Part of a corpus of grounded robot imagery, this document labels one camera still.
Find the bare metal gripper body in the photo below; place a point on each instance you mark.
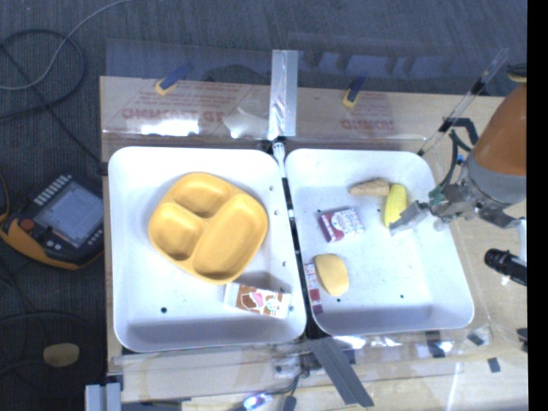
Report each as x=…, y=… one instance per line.
x=460, y=201

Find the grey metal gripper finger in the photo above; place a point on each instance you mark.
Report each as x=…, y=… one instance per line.
x=410, y=217

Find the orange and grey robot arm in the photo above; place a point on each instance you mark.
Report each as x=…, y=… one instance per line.
x=501, y=144

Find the yellow corn cob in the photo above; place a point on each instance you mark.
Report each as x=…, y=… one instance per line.
x=396, y=201

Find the tan pizza slice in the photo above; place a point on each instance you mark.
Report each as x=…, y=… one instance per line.
x=371, y=188

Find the white plastic tray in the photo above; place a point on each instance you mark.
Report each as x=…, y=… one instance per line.
x=141, y=281
x=398, y=281

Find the red and white carton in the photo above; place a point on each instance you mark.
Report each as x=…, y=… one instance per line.
x=341, y=224

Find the brown cardboard board red print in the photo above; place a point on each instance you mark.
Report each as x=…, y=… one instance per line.
x=501, y=302

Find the white and brown carton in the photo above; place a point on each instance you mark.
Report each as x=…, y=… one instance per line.
x=257, y=300

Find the yellow divided plate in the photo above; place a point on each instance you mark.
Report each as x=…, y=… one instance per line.
x=231, y=234

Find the yellow oval lump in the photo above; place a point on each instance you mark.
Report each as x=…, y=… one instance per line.
x=61, y=355

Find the black cylinder on white bracket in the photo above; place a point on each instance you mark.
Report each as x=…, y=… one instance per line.
x=507, y=263

